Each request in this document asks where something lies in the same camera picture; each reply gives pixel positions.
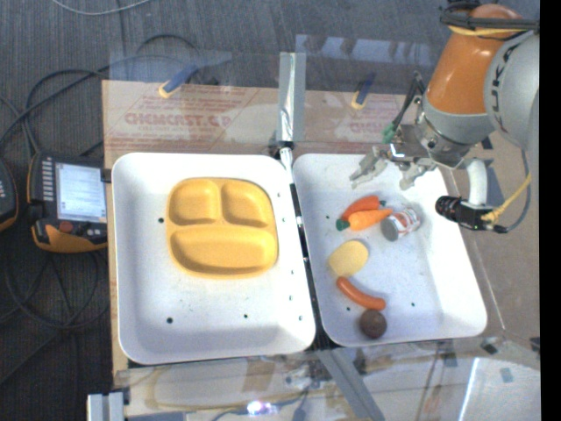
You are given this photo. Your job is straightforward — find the brown cardboard board, red print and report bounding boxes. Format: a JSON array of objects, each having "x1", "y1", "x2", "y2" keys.
[{"x1": 101, "y1": 79, "x2": 541, "y2": 380}]

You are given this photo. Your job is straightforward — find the small red and white can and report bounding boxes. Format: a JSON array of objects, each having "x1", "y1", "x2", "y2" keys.
[{"x1": 380, "y1": 207, "x2": 423, "y2": 242}]

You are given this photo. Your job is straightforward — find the orange sausage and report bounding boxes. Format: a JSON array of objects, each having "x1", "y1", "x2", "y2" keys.
[{"x1": 335, "y1": 275, "x2": 387, "y2": 312}]

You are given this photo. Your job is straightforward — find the black cylinder on white bracket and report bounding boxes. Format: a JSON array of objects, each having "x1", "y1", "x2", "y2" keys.
[{"x1": 434, "y1": 157, "x2": 495, "y2": 232}]

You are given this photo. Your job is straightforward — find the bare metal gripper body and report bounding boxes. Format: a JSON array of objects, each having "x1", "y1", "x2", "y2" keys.
[{"x1": 387, "y1": 122, "x2": 473, "y2": 170}]

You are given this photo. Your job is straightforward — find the orange carrot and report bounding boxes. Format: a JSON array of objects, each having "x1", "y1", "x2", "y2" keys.
[
  {"x1": 335, "y1": 208, "x2": 394, "y2": 232},
  {"x1": 340, "y1": 194, "x2": 387, "y2": 222}
]

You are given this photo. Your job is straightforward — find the white plastic tray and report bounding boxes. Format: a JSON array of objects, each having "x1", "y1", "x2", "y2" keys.
[
  {"x1": 110, "y1": 152, "x2": 317, "y2": 366},
  {"x1": 291, "y1": 153, "x2": 489, "y2": 348}
]

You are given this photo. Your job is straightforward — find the yellow divided plate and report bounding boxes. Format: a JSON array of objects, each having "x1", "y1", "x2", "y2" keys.
[{"x1": 165, "y1": 176, "x2": 281, "y2": 280}]

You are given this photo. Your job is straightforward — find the brown round kiwi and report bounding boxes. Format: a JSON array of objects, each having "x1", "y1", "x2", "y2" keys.
[{"x1": 359, "y1": 308, "x2": 388, "y2": 340}]

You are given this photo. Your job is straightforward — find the pale yellow oval potato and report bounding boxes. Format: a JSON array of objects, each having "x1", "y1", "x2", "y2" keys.
[{"x1": 327, "y1": 239, "x2": 370, "y2": 278}]

